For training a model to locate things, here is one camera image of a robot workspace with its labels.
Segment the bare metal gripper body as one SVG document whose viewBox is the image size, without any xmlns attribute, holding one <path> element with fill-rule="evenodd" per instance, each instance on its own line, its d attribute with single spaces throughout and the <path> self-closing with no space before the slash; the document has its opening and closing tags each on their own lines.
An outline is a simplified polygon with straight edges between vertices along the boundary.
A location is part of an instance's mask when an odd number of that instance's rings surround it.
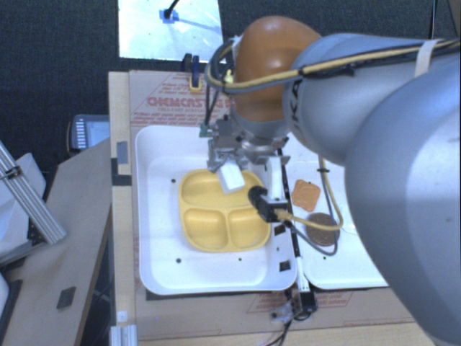
<svg viewBox="0 0 461 346">
<path fill-rule="evenodd" d="M 227 162 L 235 162 L 234 154 L 242 153 L 250 164 L 264 165 L 285 146 L 288 133 L 284 120 L 259 122 L 240 115 L 226 115 L 207 126 L 208 150 L 227 153 Z"/>
</svg>

